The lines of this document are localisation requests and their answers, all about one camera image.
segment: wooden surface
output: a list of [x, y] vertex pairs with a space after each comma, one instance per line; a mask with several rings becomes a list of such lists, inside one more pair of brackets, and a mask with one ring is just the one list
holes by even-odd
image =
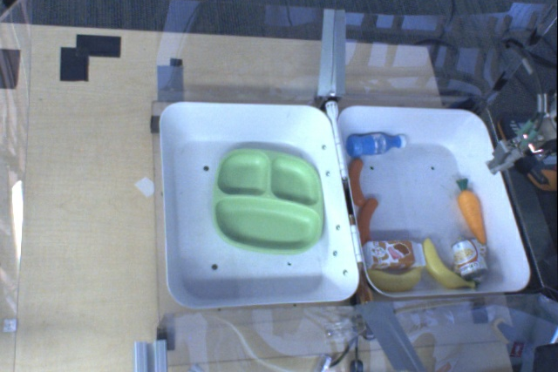
[[[75, 46], [79, 33], [121, 36], [121, 57], [91, 57], [89, 82], [61, 82], [60, 47]], [[184, 44], [178, 35], [163, 38], [152, 32], [42, 26], [33, 27], [32, 42], [16, 371], [129, 371], [133, 343], [155, 337], [166, 312], [160, 313], [160, 304], [180, 311], [171, 302], [159, 302], [154, 199], [135, 186], [141, 179], [154, 178], [149, 120], [157, 98], [157, 63], [182, 57], [187, 84], [200, 93], [207, 91], [208, 82], [218, 88], [220, 79], [221, 83], [260, 83], [272, 99], [276, 92], [270, 88], [280, 77], [290, 88], [311, 97], [319, 43], [190, 36]], [[359, 47], [354, 54], [367, 61], [370, 57], [363, 56], [367, 51], [370, 55], [370, 46]], [[373, 65], [355, 64], [351, 73], [367, 83], [365, 73]], [[428, 84], [432, 68], [424, 66], [424, 75], [417, 72], [413, 76], [425, 80], [420, 88], [434, 95]], [[388, 89], [388, 84], [382, 83], [382, 88]], [[197, 315], [183, 312], [193, 316], [194, 322], [184, 329], [196, 337]], [[208, 362], [199, 363], [201, 370], [311, 370], [316, 366], [315, 355], [276, 355], [270, 346], [264, 349], [267, 360], [249, 360], [259, 342], [250, 331], [253, 317], [247, 316], [243, 323], [248, 334], [238, 341], [232, 338], [229, 351], [209, 355]], [[300, 323], [283, 327], [283, 335], [288, 339]], [[207, 348], [213, 338], [203, 338]], [[328, 346], [343, 349], [342, 343]], [[390, 370], [377, 343], [363, 346], [362, 352], [378, 370]], [[427, 354], [421, 356], [432, 362]], [[505, 370], [497, 360], [501, 355], [493, 356]], [[227, 361], [242, 357], [248, 359]], [[171, 368], [175, 372], [192, 366], [187, 358], [175, 364]], [[347, 368], [345, 363], [339, 370]]]

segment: clear acrylic panel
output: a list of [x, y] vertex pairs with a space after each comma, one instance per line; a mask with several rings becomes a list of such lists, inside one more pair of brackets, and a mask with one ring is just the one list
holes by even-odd
[[0, 2], [0, 369], [12, 370], [24, 226], [31, 0]]
[[[555, 59], [555, 6], [499, 5], [505, 6], [446, 16], [346, 10], [343, 91], [331, 96], [340, 109], [465, 109], [483, 118], [495, 143], [495, 122], [501, 113], [533, 113], [536, 93], [555, 89], [546, 72], [551, 67], [540, 64]], [[167, 339], [169, 365], [180, 371], [326, 370], [328, 364], [350, 370], [357, 345], [364, 369], [373, 365], [378, 370], [403, 370], [418, 364], [424, 370], [460, 370], [474, 357], [474, 370], [530, 370], [535, 348], [556, 341], [555, 302], [542, 294], [412, 301], [386, 301], [375, 295], [377, 301], [361, 307], [350, 300], [335, 306], [285, 302], [214, 310], [184, 308], [169, 294], [160, 198], [160, 114], [177, 101], [319, 107], [325, 14], [320, 8], [285, 5], [195, 0], [173, 0], [169, 5], [152, 120], [158, 337]], [[516, 189], [507, 181], [515, 204]], [[533, 280], [527, 290], [553, 295], [556, 268], [547, 264], [556, 250], [552, 238], [541, 236], [548, 233], [547, 224], [529, 211], [517, 206], [514, 210], [522, 232], [538, 227], [538, 240], [545, 242], [531, 259]], [[387, 315], [372, 318], [375, 334], [367, 326], [371, 314]], [[531, 332], [532, 326], [540, 330]], [[400, 367], [398, 357], [403, 358]]]
[[459, 371], [534, 369], [558, 339], [541, 294], [238, 308], [167, 315], [169, 370]]

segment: canned food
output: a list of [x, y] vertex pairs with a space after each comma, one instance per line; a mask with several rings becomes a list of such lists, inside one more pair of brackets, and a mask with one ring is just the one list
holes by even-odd
[[481, 282], [488, 272], [487, 247], [476, 239], [459, 240], [452, 245], [453, 269], [466, 281]]

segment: sausage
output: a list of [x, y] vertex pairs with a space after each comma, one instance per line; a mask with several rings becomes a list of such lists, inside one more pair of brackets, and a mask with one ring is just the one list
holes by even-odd
[[360, 173], [363, 170], [364, 162], [361, 159], [353, 159], [349, 165], [349, 182], [352, 201], [357, 206], [362, 206], [366, 199], [363, 190], [360, 189]]
[[370, 220], [374, 211], [378, 207], [378, 201], [374, 198], [367, 199], [364, 206], [360, 208], [358, 212], [357, 225], [358, 233], [360, 234], [360, 245], [364, 245], [368, 240], [371, 240], [370, 236]]

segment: hinge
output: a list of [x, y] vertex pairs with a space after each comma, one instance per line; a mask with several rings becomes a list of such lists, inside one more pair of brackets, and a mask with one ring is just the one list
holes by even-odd
[[339, 135], [339, 127], [337, 125], [337, 117], [339, 116], [339, 108], [337, 107], [337, 102], [328, 101], [325, 103], [325, 113], [330, 119], [331, 130], [333, 131], [333, 139], [335, 141], [335, 150], [337, 152], [337, 163], [339, 164], [339, 173], [341, 179], [347, 179], [347, 169], [345, 168], [344, 156], [343, 156], [343, 142], [341, 141], [341, 136]]
[[133, 363], [134, 372], [167, 372], [167, 341], [135, 342]]
[[355, 250], [355, 259], [358, 262], [363, 261], [363, 249], [360, 247], [360, 234], [356, 225], [350, 225], [350, 235], [352, 237], [352, 246]]

